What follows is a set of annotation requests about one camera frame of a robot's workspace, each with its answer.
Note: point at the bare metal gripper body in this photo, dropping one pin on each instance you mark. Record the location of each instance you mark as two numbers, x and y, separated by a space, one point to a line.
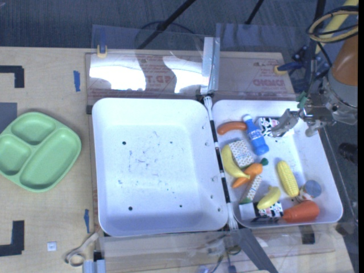
322 109

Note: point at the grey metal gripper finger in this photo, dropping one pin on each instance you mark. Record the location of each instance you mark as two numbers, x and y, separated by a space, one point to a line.
312 129
284 123

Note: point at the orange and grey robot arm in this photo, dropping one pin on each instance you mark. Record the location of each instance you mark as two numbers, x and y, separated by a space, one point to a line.
345 64

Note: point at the cow print carton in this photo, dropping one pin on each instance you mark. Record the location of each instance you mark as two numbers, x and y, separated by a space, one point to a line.
266 124
274 210

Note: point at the white plastic tray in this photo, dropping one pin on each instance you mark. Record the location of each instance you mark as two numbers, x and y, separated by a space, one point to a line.
312 158
153 166

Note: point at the blue bottle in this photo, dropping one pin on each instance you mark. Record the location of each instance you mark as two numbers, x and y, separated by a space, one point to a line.
257 138

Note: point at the orange diamond pattern carton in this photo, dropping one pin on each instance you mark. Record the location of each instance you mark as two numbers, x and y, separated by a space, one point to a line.
241 152
253 188

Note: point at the orange sausage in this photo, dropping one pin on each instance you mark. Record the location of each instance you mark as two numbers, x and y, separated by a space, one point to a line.
231 127

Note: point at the yellow corn cob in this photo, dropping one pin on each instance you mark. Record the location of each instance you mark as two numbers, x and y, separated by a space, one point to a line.
287 178

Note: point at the small can grey lid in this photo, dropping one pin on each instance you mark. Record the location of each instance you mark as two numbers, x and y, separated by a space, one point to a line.
312 188

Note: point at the brown cardboard board red print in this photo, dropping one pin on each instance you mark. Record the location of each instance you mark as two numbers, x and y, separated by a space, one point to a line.
244 75

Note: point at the thin black and white rod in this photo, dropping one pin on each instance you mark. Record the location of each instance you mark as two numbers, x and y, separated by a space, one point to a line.
219 155

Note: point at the small yellow banana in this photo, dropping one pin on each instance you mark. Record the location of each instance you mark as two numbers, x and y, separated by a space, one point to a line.
269 198

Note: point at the large orange carrot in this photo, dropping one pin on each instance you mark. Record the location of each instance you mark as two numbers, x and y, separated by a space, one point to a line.
302 211

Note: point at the green divided plate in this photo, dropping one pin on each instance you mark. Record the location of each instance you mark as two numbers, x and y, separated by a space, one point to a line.
48 158

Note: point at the small white square tag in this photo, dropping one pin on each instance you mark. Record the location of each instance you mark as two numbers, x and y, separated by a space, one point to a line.
51 246

